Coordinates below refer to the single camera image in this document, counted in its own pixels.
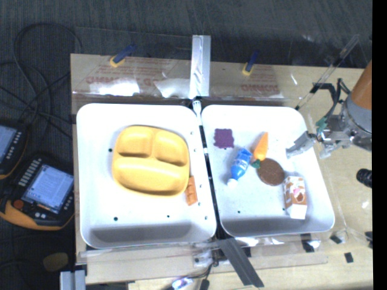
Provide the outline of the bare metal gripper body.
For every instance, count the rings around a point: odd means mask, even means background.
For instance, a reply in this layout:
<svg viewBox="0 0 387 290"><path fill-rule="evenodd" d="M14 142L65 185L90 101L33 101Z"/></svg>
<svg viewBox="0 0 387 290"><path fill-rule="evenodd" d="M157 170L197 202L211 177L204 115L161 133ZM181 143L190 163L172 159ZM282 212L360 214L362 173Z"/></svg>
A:
<svg viewBox="0 0 387 290"><path fill-rule="evenodd" d="M372 151L372 133L356 125L343 115L322 117L316 124L317 140L321 144L337 144L338 149L357 146Z"/></svg>

